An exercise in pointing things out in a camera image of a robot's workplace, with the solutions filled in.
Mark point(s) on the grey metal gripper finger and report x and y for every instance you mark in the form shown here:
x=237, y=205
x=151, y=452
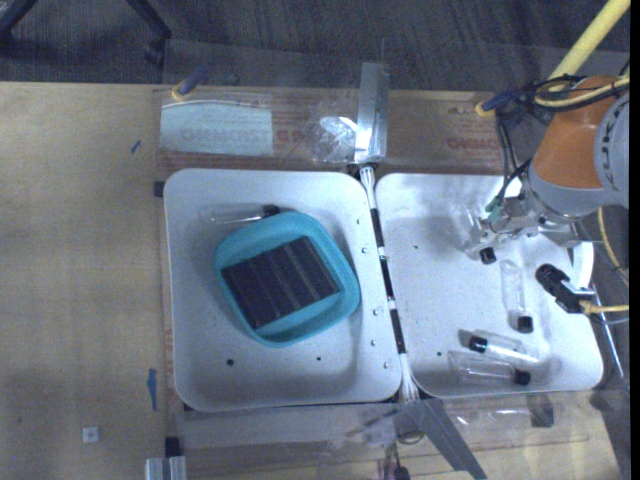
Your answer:
x=483, y=224
x=500, y=241

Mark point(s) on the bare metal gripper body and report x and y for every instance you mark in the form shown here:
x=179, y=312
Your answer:
x=522, y=218

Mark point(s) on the clear plastic bottle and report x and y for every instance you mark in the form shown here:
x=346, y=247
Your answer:
x=470, y=240
x=235, y=214
x=505, y=349
x=480, y=368
x=512, y=283

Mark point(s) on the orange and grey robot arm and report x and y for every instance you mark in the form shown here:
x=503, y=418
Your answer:
x=570, y=143

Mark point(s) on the white plastic tray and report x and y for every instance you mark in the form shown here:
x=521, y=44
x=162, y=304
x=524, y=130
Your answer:
x=210, y=368
x=440, y=293

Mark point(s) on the brown cardboard board, red print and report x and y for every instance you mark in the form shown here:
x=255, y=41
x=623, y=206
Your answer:
x=425, y=133

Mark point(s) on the black ribbed rectangular tray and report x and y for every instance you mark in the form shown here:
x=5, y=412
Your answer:
x=280, y=283

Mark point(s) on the blue plate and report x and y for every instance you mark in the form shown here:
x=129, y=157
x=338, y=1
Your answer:
x=235, y=248

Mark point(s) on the black chair base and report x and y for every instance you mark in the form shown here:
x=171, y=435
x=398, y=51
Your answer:
x=135, y=10

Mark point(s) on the black cylinder on white bracket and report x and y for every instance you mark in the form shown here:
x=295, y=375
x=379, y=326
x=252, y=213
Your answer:
x=555, y=280

